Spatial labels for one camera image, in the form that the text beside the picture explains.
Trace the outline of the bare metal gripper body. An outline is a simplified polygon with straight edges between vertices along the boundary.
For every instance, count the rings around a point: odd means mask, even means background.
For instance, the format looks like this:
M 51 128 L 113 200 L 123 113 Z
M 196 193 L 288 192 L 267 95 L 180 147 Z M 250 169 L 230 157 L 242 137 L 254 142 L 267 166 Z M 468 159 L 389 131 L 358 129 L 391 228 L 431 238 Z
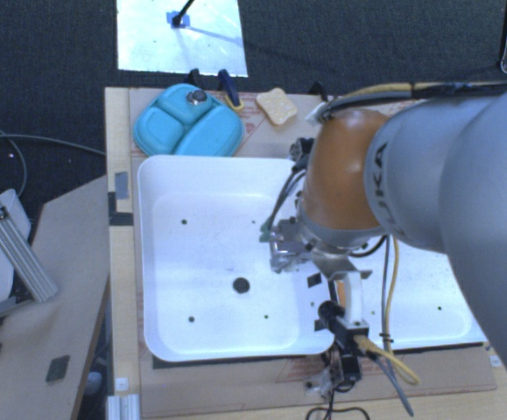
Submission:
M 270 265 L 275 273 L 296 270 L 312 260 L 312 253 L 322 244 L 300 218 L 280 220 L 269 233 Z

